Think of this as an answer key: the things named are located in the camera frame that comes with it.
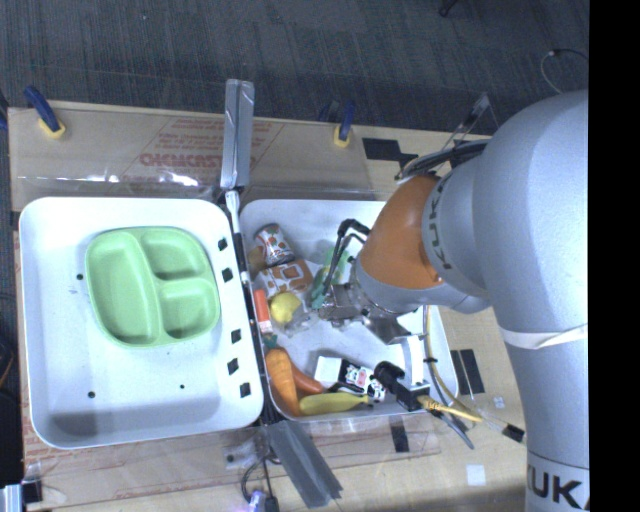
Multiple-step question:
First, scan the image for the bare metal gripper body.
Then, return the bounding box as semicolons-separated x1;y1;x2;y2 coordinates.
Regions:
318;281;419;347

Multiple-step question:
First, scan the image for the green toy vegetable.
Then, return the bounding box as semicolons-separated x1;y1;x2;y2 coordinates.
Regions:
309;248;351;309

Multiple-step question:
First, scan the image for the white plastic tray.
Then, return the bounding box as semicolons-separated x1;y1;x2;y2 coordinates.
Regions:
238;198;460;424
18;196;265;450

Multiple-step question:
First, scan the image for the yellow lemon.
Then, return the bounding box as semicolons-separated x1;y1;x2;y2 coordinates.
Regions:
269;291;303;326

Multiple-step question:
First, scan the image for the brown and white carton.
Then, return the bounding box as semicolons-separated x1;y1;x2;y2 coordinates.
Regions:
259;258;316;297

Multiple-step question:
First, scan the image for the white and black cow-print carton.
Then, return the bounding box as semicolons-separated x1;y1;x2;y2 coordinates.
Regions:
313;354;388;404

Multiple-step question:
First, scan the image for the red-brown sausage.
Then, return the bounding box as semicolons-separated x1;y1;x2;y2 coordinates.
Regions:
290;363;327;396

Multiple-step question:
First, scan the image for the red and white can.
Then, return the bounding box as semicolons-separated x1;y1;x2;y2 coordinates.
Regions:
254;222;297;267

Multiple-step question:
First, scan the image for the orange carrot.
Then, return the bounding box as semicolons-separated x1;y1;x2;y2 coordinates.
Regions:
263;334;302;418

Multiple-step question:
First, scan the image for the yellow banana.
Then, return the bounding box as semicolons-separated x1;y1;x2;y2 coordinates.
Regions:
298;391;372;417

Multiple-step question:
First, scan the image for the green divided plate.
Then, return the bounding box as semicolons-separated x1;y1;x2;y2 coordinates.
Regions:
83;226;222;348

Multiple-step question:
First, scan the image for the brown cardboard board red print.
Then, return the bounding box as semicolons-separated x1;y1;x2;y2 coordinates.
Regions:
7;99;529;512

